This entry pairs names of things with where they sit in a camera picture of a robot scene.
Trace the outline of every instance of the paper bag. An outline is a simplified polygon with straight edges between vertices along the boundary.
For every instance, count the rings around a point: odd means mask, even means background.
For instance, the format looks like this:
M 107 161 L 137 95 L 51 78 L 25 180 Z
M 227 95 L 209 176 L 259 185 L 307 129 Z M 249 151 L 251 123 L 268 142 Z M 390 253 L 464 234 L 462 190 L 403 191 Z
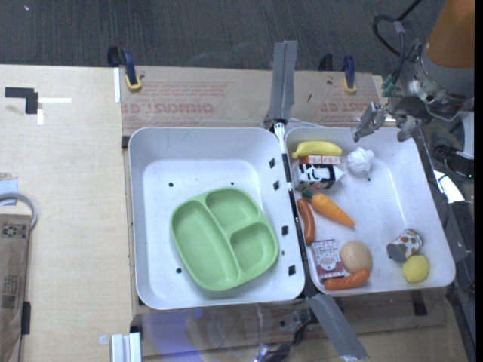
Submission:
M 0 214 L 0 360 L 18 362 L 30 216 Z

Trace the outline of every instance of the toy carrot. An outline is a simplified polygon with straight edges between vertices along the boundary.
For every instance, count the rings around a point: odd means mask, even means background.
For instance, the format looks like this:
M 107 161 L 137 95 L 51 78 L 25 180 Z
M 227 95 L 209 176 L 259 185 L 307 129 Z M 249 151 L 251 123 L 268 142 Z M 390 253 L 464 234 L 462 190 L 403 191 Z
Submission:
M 306 189 L 303 191 L 302 196 L 310 198 L 314 209 L 324 216 L 330 217 L 331 219 L 348 226 L 355 225 L 354 220 L 352 220 L 349 215 L 327 195 L 324 195 L 323 193 L 313 194 L 310 190 Z

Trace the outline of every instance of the green divided plate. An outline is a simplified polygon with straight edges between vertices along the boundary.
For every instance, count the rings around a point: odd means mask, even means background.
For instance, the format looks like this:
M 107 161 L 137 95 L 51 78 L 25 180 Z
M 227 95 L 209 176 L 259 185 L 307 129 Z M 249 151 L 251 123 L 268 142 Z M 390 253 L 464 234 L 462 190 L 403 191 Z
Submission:
M 178 205 L 171 237 L 194 281 L 212 291 L 237 287 L 264 273 L 278 255 L 277 238 L 255 200 L 236 187 Z

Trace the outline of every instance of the yellow banana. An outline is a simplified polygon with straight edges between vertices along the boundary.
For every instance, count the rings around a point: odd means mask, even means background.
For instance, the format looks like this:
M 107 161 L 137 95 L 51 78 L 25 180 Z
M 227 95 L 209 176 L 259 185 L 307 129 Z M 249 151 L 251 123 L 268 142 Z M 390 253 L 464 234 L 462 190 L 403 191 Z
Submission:
M 342 155 L 342 149 L 335 143 L 328 141 L 304 141 L 298 144 L 292 158 L 304 155 Z

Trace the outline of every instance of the toy sausage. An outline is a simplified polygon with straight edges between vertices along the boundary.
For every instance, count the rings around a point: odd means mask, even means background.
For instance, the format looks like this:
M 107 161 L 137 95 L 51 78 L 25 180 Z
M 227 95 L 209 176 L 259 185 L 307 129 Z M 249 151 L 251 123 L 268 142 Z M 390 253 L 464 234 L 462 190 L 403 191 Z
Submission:
M 310 204 L 305 198 L 297 200 L 297 207 L 303 220 L 303 237 L 307 245 L 312 243 L 315 238 L 315 220 Z
M 371 273 L 367 268 L 361 268 L 358 271 L 345 276 L 344 278 L 330 278 L 325 281 L 327 290 L 345 290 L 346 288 L 357 287 L 363 281 L 366 281 Z

